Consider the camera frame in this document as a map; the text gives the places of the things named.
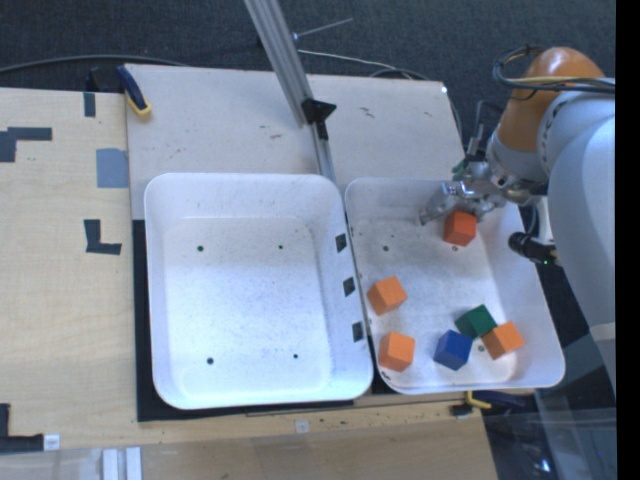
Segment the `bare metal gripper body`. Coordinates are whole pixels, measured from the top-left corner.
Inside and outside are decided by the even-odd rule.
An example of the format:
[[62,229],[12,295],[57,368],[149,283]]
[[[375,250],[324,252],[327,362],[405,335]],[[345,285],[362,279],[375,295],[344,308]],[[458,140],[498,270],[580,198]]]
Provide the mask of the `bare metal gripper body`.
[[519,178],[489,161],[461,161],[453,168],[452,180],[444,183],[444,191],[457,197],[453,209],[475,213],[475,204],[481,200],[533,205],[546,195],[546,182]]

